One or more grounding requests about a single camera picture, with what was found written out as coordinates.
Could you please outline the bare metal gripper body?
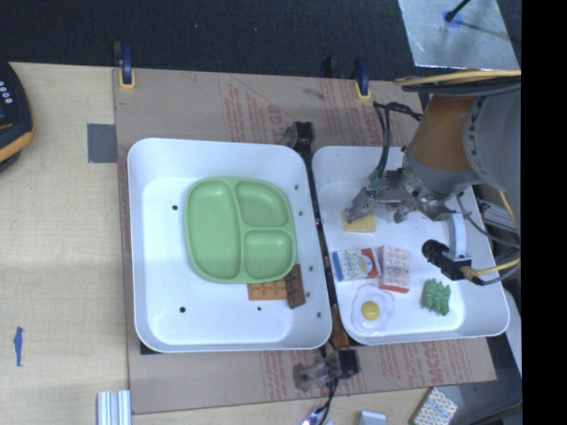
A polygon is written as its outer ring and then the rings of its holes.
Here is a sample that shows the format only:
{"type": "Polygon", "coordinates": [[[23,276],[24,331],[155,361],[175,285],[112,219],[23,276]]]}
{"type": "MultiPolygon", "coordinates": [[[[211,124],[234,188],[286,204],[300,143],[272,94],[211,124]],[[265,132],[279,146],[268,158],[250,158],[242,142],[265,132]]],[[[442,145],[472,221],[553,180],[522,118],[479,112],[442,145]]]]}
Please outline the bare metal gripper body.
{"type": "Polygon", "coordinates": [[[449,196],[426,186],[409,167],[386,170],[369,176],[369,189],[376,192],[376,200],[385,204],[389,211],[392,205],[412,203],[414,212],[420,212],[430,220],[447,220],[454,214],[447,207],[449,196]]]}

